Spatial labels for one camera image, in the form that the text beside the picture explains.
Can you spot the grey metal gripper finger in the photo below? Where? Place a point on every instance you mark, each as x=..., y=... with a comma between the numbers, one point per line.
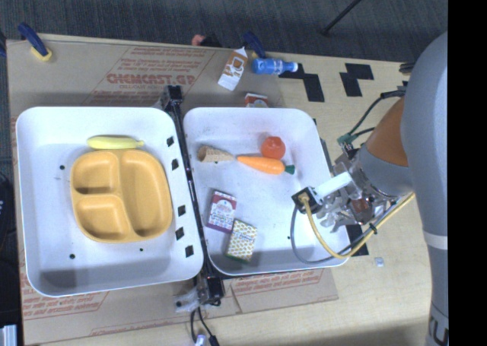
x=344, y=223
x=330, y=213

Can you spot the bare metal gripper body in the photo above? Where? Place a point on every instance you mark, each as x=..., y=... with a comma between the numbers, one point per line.
x=361, y=205

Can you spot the tan ice cream cone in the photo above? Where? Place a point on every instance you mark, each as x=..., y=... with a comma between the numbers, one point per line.
x=211, y=154

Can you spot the orange divided plate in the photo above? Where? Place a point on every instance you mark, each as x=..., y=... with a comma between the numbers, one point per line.
x=121, y=196

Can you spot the white plastic tray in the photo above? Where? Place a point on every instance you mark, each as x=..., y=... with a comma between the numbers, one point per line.
x=262, y=200
x=45, y=185

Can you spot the brown cardboard board red print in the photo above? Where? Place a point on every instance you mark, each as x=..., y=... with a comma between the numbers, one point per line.
x=95, y=70

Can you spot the yellow banana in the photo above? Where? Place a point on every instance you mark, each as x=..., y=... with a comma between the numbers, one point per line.
x=112, y=142

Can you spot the orange tangerine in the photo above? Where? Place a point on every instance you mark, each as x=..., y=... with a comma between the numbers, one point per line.
x=273, y=148

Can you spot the thin black and white rod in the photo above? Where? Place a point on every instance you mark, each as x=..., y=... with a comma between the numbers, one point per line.
x=189, y=181

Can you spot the tall white and orange carton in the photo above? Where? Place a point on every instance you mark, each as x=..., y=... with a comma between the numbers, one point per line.
x=233, y=68

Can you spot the yellow and white carton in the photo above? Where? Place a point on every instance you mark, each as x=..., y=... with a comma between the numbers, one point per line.
x=242, y=241

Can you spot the blue bottle with white cap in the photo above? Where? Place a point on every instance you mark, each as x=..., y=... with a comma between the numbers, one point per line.
x=270, y=66

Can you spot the red and white carton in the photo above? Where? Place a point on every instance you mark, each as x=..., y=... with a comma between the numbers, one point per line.
x=221, y=211

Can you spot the small orange and white carton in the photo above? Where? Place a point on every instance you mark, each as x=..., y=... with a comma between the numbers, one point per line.
x=255, y=101

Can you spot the small white square piece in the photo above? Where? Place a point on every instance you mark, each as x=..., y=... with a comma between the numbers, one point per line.
x=379, y=261

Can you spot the orange carrot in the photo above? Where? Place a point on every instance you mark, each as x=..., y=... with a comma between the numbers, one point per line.
x=262, y=164

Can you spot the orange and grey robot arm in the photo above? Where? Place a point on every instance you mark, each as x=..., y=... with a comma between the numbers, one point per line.
x=426, y=139

